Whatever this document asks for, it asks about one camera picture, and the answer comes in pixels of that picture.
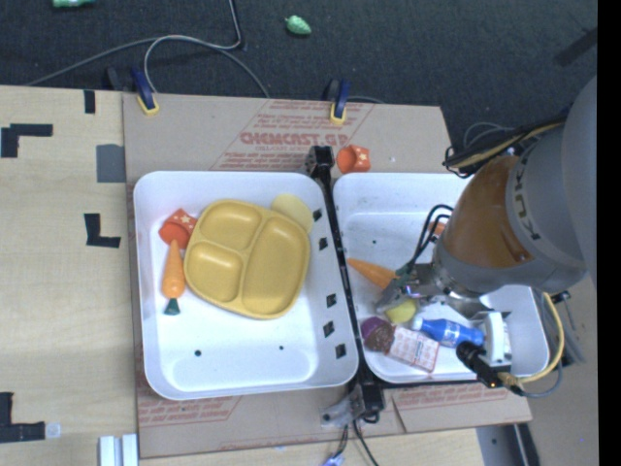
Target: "blue clamp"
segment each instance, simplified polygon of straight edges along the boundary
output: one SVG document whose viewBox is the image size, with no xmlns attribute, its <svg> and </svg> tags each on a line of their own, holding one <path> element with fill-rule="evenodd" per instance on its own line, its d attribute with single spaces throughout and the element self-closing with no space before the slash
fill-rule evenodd
<svg viewBox="0 0 621 466">
<path fill-rule="evenodd" d="M 138 103 L 147 116 L 154 116 L 159 112 L 159 105 L 153 97 L 151 87 L 148 85 L 147 77 L 137 67 L 132 67 L 132 78 L 134 86 L 138 92 Z"/>
<path fill-rule="evenodd" d="M 330 108 L 330 120 L 335 124 L 343 124 L 346 118 L 345 104 L 347 103 L 347 97 L 349 96 L 349 89 L 351 88 L 351 82 L 348 80 L 341 80 L 339 86 L 339 94 Z"/>
</svg>

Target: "orange carrot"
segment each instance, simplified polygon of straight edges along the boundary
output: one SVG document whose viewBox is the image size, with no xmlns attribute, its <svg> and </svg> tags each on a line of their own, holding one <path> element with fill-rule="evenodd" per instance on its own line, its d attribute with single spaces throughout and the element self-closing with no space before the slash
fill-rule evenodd
<svg viewBox="0 0 621 466">
<path fill-rule="evenodd" d="M 183 260 L 177 240 L 173 240 L 168 250 L 164 276 L 162 277 L 162 293 L 168 299 L 179 298 L 185 291 L 185 274 Z"/>
<path fill-rule="evenodd" d="M 381 288 L 386 288 L 393 278 L 397 278 L 391 269 L 364 260 L 349 258 L 347 264 Z"/>
</svg>

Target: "yellow cable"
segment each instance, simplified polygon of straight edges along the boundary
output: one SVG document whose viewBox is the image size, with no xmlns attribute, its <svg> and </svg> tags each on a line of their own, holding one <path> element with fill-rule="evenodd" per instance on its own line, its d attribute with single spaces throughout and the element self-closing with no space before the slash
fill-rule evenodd
<svg viewBox="0 0 621 466">
<path fill-rule="evenodd" d="M 486 151 L 480 152 L 480 153 L 475 153 L 474 155 L 471 155 L 470 157 L 468 157 L 467 159 L 462 160 L 461 162 L 458 162 L 456 164 L 451 164 L 449 167 L 452 167 L 454 169 L 460 169 L 460 168 L 463 168 L 463 167 L 471 166 L 473 164 L 476 164 L 477 162 L 480 162 L 481 160 L 485 160 L 486 158 L 491 157 L 492 155 L 500 153 L 501 151 L 503 151 L 507 147 L 510 147 L 511 145 L 513 145 L 517 141 L 528 140 L 529 138 L 537 136 L 539 133 L 543 133 L 544 131 L 548 131 L 548 130 L 556 127 L 556 126 L 560 126 L 561 124 L 563 124 L 563 122 L 553 122 L 551 124 L 546 124 L 545 126 L 533 129 L 531 132 L 529 132 L 523 138 L 521 138 L 521 135 L 514 136 L 510 140 L 506 140 L 506 141 L 502 142 L 501 144 L 495 146 L 494 148 L 492 148 L 490 150 L 486 150 Z"/>
<path fill-rule="evenodd" d="M 561 318 L 559 317 L 559 313 L 556 310 L 554 303 L 552 302 L 552 298 L 545 292 L 543 293 L 543 298 L 545 300 L 545 303 L 549 307 L 550 312 L 552 313 L 552 316 L 554 317 L 554 321 L 556 322 L 556 327 L 557 327 L 558 335 L 559 335 L 559 345 L 550 363 L 539 373 L 535 373 L 534 375 L 530 377 L 518 378 L 517 380 L 520 384 L 535 382 L 549 375 L 552 372 L 552 370 L 556 368 L 556 366 L 558 365 L 559 361 L 561 360 L 561 357 L 563 356 L 563 350 L 565 349 L 565 331 L 563 330 L 563 322 L 561 321 Z"/>
</svg>

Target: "black marking tape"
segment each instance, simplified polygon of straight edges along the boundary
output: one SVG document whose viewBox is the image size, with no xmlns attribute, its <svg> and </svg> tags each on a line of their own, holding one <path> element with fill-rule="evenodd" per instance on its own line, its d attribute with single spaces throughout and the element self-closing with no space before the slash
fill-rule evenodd
<svg viewBox="0 0 621 466">
<path fill-rule="evenodd" d="M 92 89 L 84 91 L 84 113 L 95 114 L 95 92 Z"/>
<path fill-rule="evenodd" d="M 20 136 L 49 137 L 53 134 L 51 124 L 11 124 L 0 133 L 0 157 L 16 158 Z"/>
<path fill-rule="evenodd" d="M 125 148 L 119 145 L 98 145 L 97 183 L 125 183 Z"/>
<path fill-rule="evenodd" d="M 110 247 L 118 249 L 120 237 L 102 237 L 101 216 L 98 214 L 85 214 L 84 223 L 86 224 L 86 244 L 94 247 Z"/>
<path fill-rule="evenodd" d="M 37 423 L 13 423 L 11 421 L 12 407 L 12 392 L 0 392 L 0 444 L 28 442 L 46 438 L 46 424 L 43 421 Z"/>
</svg>

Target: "yellow plate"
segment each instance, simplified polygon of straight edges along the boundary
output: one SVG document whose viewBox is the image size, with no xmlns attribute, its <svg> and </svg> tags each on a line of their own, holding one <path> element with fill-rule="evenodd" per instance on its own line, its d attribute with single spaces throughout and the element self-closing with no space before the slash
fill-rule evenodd
<svg viewBox="0 0 621 466">
<path fill-rule="evenodd" d="M 189 287 L 228 311 L 284 315 L 306 278 L 311 246 L 291 218 L 239 200 L 219 200 L 199 217 L 183 269 Z"/>
</svg>

